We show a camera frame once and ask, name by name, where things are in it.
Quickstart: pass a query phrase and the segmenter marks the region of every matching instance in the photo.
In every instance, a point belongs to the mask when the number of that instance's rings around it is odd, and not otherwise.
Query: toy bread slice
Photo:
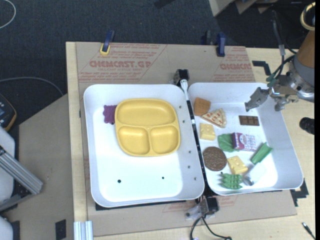
[[[203,98],[196,97],[194,100],[193,112],[196,116],[202,116],[203,114],[209,111],[210,106],[211,106],[210,101]]]
[[[227,124],[226,114],[222,108],[206,113],[201,118],[221,128],[225,128]]]

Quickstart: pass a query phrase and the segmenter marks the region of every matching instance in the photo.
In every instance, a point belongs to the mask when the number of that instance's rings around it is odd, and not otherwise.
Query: purple toy food
[[[115,112],[117,105],[104,105],[104,122],[106,124],[114,124],[115,123]]]
[[[235,132],[232,134],[232,144],[235,150],[255,151],[257,150],[256,138],[253,135]]]

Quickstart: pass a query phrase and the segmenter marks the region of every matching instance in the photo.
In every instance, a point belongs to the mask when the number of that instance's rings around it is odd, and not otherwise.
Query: dark carpet
[[[239,14],[234,3],[213,17],[209,0],[9,0],[16,16],[0,28],[0,93],[17,111],[16,125],[67,93],[66,42],[199,45],[208,30],[226,35],[226,45],[277,48],[272,10],[277,11],[286,42],[298,49],[307,34],[299,22],[315,0],[279,0],[264,13],[254,6]],[[0,0],[0,26],[14,9]]]

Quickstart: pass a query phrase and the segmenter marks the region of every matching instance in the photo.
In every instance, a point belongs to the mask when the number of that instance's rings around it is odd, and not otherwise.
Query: divided plate
[[[122,150],[132,156],[171,154],[180,145],[178,117],[162,99],[126,99],[115,109],[115,131]]]

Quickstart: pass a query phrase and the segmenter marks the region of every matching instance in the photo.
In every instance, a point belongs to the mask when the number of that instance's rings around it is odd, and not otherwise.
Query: toy pizza slice
[[[222,108],[208,112],[201,118],[221,128],[225,128],[227,124],[226,114]]]

